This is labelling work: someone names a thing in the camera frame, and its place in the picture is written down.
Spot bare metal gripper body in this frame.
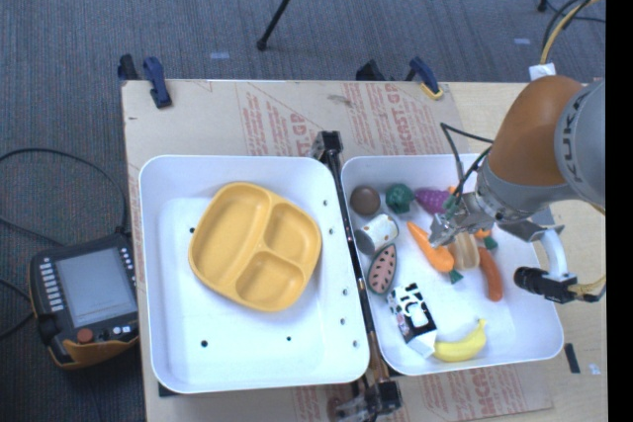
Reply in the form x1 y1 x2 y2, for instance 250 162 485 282
436 192 501 239

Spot large orange carrot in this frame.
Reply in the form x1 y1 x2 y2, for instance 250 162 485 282
406 219 465 286

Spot tan bread roll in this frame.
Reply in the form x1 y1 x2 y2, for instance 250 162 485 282
446 231 482 272

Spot small orange carrot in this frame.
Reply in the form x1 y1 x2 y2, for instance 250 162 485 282
473 226 499 251

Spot purple grapes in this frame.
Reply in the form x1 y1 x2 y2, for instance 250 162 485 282
413 187 452 215

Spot green broccoli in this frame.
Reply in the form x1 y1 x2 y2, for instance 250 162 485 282
385 182 416 215

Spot orange sausage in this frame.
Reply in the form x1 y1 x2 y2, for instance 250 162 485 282
477 245 504 303

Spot small white can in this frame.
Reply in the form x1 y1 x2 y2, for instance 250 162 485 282
353 212 401 257

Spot red and green watermelon slice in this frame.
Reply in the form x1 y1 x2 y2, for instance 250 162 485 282
366 242 399 296

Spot brown round biscuit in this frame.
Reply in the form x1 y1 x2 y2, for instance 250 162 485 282
349 185 383 217

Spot thin black and white rod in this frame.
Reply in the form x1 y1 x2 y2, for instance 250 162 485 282
323 147 392 382

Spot black and white milk carton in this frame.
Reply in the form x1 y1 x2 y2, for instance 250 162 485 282
386 282 439 359

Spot yellow banana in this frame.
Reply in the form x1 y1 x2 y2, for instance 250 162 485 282
432 317 489 364

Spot white plastic tray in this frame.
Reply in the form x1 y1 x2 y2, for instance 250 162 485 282
137 154 372 395
339 153 566 378

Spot brown cardboard board, red print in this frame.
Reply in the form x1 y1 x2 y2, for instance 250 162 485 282
121 79 556 422

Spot yellow divided plate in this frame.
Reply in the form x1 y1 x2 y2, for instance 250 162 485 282
187 181 324 313

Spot black cylinder on white bracket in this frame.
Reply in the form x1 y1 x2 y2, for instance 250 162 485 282
512 219 579 305

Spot black block with thin wires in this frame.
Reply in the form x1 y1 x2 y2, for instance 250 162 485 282
309 129 345 163
327 377 404 422

